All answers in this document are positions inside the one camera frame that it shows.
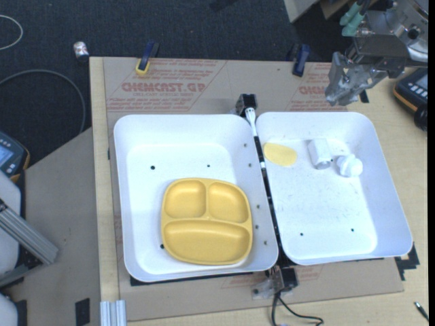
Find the black surface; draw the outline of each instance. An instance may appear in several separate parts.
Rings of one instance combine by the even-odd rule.
[[[349,44],[340,14],[327,21],[314,5],[292,24],[283,0],[0,0],[0,14],[24,29],[0,51],[0,81],[29,69],[67,76],[84,95],[86,128],[89,69],[75,58],[77,41],[91,56],[140,58],[153,39],[161,58],[230,60],[285,60],[294,43],[306,43],[308,61],[324,62]],[[0,18],[0,48],[17,36],[18,27]],[[0,129],[27,147],[31,165],[77,135],[81,120],[78,95],[62,78],[35,73],[0,85]]]

